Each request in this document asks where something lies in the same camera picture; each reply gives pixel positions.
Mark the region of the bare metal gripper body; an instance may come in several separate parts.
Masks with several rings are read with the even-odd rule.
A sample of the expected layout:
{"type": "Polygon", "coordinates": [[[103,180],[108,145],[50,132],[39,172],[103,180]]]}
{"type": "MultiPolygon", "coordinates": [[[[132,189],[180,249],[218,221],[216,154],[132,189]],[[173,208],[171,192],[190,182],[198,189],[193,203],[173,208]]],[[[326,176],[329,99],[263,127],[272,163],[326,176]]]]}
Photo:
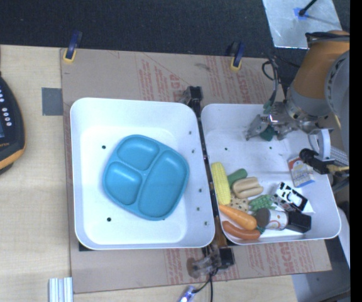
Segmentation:
{"type": "Polygon", "coordinates": [[[273,104],[268,101],[263,105],[263,114],[277,132],[311,132],[317,128],[318,118],[306,113],[291,101],[276,101],[273,104]]]}

